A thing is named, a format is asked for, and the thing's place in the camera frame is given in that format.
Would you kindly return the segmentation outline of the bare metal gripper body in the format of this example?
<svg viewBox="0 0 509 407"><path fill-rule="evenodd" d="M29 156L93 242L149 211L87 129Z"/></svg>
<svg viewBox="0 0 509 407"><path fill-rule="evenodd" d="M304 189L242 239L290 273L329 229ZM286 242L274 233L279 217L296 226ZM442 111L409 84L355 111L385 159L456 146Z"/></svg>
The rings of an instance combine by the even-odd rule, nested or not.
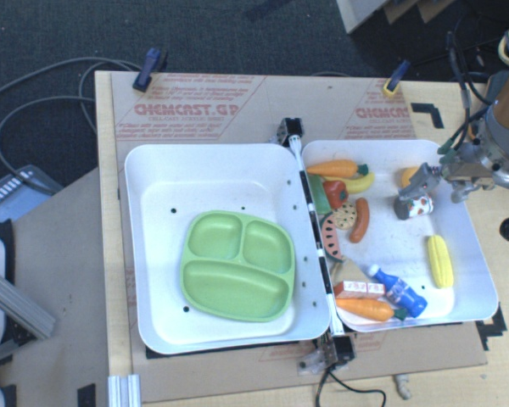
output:
<svg viewBox="0 0 509 407"><path fill-rule="evenodd" d="M509 148L496 143L464 143L442 156L442 175L447 181L509 190Z"/></svg>

